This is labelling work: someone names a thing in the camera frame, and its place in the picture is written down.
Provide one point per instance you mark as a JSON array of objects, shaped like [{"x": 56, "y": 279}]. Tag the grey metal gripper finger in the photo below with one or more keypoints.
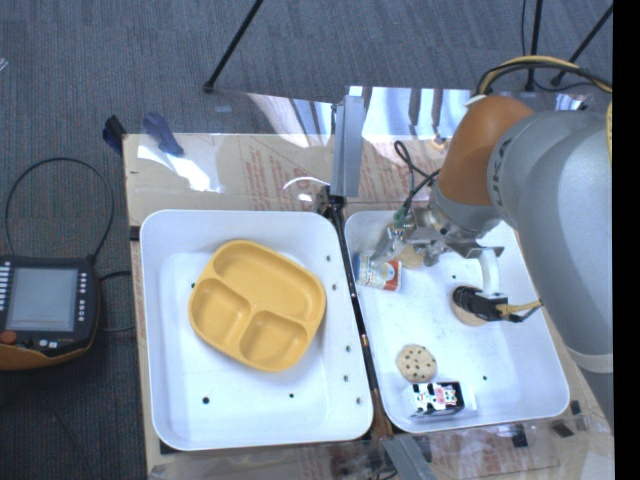
[
  {"x": 386, "y": 249},
  {"x": 434, "y": 257}
]

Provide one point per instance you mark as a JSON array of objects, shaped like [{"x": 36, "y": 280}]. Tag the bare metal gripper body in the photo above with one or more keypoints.
[{"x": 430, "y": 233}]

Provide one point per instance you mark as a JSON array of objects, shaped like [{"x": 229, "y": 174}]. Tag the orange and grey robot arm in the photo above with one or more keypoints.
[{"x": 550, "y": 193}]

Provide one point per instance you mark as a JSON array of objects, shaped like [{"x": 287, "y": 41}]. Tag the plain tan round biscuit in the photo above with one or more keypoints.
[
  {"x": 470, "y": 319},
  {"x": 412, "y": 259}
]

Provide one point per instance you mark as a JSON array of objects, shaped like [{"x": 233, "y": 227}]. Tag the white and orange carton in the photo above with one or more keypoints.
[{"x": 382, "y": 275}]

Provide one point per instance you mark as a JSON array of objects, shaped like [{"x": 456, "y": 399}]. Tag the chocolate chip biscuit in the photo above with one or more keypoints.
[{"x": 416, "y": 363}]

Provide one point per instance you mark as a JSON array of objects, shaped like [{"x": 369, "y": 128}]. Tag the white plastic tray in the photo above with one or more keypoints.
[
  {"x": 500, "y": 368},
  {"x": 210, "y": 408}
]

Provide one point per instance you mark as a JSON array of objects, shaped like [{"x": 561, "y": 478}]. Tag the black and white cow carton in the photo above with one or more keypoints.
[{"x": 435, "y": 398}]

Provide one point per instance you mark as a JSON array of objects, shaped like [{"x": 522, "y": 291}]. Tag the yellow divided plate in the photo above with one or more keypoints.
[{"x": 255, "y": 303}]

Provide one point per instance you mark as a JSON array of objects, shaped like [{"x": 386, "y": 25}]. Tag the brown cardboard board red print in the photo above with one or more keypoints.
[{"x": 240, "y": 173}]

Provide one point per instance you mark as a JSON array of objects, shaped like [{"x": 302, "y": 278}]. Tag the black cylinder on white bracket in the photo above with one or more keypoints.
[{"x": 477, "y": 302}]

